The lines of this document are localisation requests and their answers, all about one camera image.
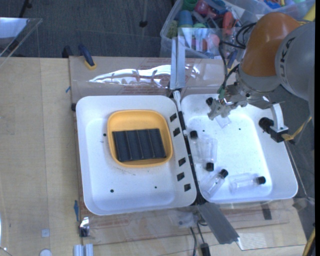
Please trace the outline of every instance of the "clear plastic bottle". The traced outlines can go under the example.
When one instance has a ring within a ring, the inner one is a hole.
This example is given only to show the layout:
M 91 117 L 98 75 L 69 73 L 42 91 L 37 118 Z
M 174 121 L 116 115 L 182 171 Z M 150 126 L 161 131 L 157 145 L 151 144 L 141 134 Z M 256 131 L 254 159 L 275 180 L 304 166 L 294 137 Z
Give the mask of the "clear plastic bottle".
M 217 161 L 218 141 L 210 136 L 198 137 L 196 130 L 190 132 L 192 145 L 192 158 L 195 163 L 202 165 L 204 169 L 211 172 Z
M 266 183 L 264 176 L 258 174 L 243 173 L 230 177 L 229 189 L 232 194 L 238 191 L 250 190 Z
M 211 198 L 223 185 L 225 178 L 228 176 L 228 171 L 222 169 L 219 173 L 216 173 L 209 179 L 205 180 L 201 185 L 201 192 L 206 198 Z

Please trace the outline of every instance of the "blue and yellow clamp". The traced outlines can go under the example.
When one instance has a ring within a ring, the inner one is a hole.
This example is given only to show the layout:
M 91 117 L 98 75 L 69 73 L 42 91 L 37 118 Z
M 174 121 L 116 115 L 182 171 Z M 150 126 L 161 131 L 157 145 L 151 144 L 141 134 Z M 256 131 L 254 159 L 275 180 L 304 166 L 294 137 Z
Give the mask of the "blue and yellow clamp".
M 91 56 L 89 50 L 87 49 L 87 47 L 85 47 L 82 43 L 80 43 L 78 45 L 78 49 L 79 49 L 81 55 L 84 56 L 84 64 L 85 64 L 85 66 L 89 70 L 94 70 L 97 67 L 97 64 L 92 59 L 92 56 Z

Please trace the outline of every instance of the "white plastic tray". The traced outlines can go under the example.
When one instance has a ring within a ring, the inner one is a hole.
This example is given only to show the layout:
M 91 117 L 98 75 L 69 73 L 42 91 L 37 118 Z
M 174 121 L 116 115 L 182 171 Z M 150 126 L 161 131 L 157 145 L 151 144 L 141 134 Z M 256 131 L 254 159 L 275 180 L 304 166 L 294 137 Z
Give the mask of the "white plastic tray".
M 155 167 L 116 163 L 109 149 L 108 117 L 121 110 L 153 110 L 168 124 L 172 158 Z M 176 114 L 173 121 L 170 117 Z M 76 122 L 84 203 L 96 215 L 111 215 L 191 205 L 196 188 L 176 105 L 165 96 L 87 96 L 76 104 Z M 185 163 L 179 166 L 179 160 Z
M 218 141 L 214 171 L 208 172 L 201 165 L 195 164 L 200 191 L 201 181 L 208 176 L 221 169 L 226 169 L 229 173 L 217 193 L 212 198 L 205 199 L 213 203 L 228 204 L 289 199 L 295 196 L 298 183 L 284 142 L 275 142 L 259 127 L 261 118 L 273 119 L 271 110 L 261 110 L 252 105 L 243 108 L 239 106 L 229 115 L 231 123 L 221 128 L 216 120 L 208 118 L 210 108 L 206 99 L 209 97 L 217 99 L 218 95 L 191 94 L 181 102 L 188 133 L 196 130 L 199 137 L 210 135 Z M 266 183 L 231 194 L 229 177 L 242 173 L 265 176 Z

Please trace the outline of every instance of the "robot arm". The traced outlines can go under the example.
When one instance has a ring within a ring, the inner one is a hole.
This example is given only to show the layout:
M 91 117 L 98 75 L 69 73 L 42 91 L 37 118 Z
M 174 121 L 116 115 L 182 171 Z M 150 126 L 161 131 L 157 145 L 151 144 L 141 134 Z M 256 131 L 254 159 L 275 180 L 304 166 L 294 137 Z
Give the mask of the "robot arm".
M 268 13 L 252 30 L 236 82 L 220 88 L 219 99 L 208 104 L 208 116 L 212 120 L 218 115 L 226 117 L 232 109 L 247 104 L 277 113 L 278 106 L 266 96 L 281 84 L 309 102 L 314 120 L 314 72 L 315 22 L 301 25 L 284 13 Z M 282 124 L 282 116 L 275 123 Z

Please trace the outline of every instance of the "wooden table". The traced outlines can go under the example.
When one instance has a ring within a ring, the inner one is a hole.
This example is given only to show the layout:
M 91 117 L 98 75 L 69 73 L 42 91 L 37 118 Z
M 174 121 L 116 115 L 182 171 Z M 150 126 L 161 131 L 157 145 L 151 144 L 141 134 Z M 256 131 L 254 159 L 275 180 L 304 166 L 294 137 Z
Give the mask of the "wooden table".
M 42 249 L 72 256 L 73 246 L 83 242 L 74 210 L 79 186 L 70 85 L 68 59 L 11 57 L 0 69 L 1 246 L 13 256 L 39 255 Z M 241 251 L 234 242 L 210 246 L 211 255 L 302 255 L 302 225 L 291 202 L 285 203 L 289 222 L 237 232 L 276 242 L 286 236 L 291 246 Z M 212 236 L 204 234 L 207 241 Z M 96 245 L 94 255 L 190 256 L 193 243 L 185 235 Z

